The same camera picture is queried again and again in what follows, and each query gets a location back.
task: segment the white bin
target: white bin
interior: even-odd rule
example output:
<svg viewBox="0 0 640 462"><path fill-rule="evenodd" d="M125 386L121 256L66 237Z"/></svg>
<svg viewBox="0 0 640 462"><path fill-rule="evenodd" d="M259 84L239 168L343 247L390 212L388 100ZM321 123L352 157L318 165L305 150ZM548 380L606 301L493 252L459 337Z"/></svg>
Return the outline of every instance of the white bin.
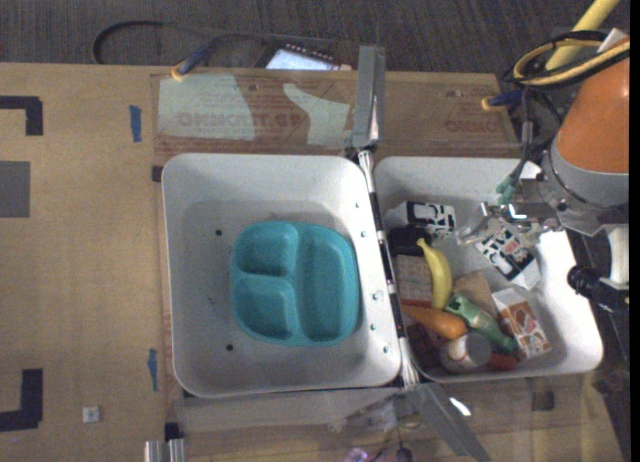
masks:
<svg viewBox="0 0 640 462"><path fill-rule="evenodd" d="M387 158L374 177L383 213L405 200L450 204L459 219L515 166L510 159ZM399 343L364 174L327 156L183 154L162 175L171 287L176 377L203 398L278 391L367 388L400 371ZM333 228L355 248L361 311L355 332L331 347L288 347L248 336L235 322L229 261L235 237L249 224L279 219ZM471 247L440 246L454 277L488 269L493 290L507 282ZM440 382L583 373L602 358L588 301L566 282L574 260L565 233L548 233L537 247L543 273L526 292L553 350L511 372L449 375Z"/></svg>

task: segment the toy banana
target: toy banana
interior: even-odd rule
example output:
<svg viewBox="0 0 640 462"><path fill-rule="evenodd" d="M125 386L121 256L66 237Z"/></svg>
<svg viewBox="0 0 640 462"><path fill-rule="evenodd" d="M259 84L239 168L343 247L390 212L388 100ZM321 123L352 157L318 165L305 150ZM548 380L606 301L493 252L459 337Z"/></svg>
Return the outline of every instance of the toy banana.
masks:
<svg viewBox="0 0 640 462"><path fill-rule="evenodd" d="M449 261L441 250L429 247L424 238L420 238L418 245L424 253L424 259L431 272L431 307L434 309L443 309L451 298L451 290L453 289L453 279L451 277L451 268Z"/></svg>

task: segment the yellow pole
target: yellow pole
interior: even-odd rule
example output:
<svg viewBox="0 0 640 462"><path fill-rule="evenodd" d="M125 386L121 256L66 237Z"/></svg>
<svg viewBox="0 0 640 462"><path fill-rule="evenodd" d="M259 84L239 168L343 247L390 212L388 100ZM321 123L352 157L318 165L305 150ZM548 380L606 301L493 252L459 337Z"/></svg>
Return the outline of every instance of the yellow pole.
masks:
<svg viewBox="0 0 640 462"><path fill-rule="evenodd" d="M620 0L595 0L573 30L597 30ZM547 62L547 69L568 64L580 51L580 47L558 48Z"/></svg>

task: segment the gray square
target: gray square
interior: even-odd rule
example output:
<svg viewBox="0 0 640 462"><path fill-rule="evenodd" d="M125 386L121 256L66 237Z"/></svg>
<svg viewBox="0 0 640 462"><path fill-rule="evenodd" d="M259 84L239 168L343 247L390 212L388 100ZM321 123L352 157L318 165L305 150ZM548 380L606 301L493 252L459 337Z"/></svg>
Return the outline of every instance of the gray square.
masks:
<svg viewBox="0 0 640 462"><path fill-rule="evenodd" d="M0 161L0 218L28 218L31 162Z"/></svg>

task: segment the gray floor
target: gray floor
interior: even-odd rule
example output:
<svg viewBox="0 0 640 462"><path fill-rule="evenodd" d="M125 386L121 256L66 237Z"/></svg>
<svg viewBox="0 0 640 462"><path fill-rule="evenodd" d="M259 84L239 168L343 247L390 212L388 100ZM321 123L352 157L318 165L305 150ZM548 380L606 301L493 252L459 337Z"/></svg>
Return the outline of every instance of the gray floor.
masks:
<svg viewBox="0 0 640 462"><path fill-rule="evenodd" d="M325 37L355 47L378 40L390 70L499 73L550 34L573 26L592 1L0 0L0 60L88 63L101 30L151 19L205 32L122 30L106 41L103 60L175 64L207 41L206 30L225 29ZM629 19L630 0L623 0L605 24L628 29ZM217 64L246 64L225 51L233 48L222 48Z"/></svg>

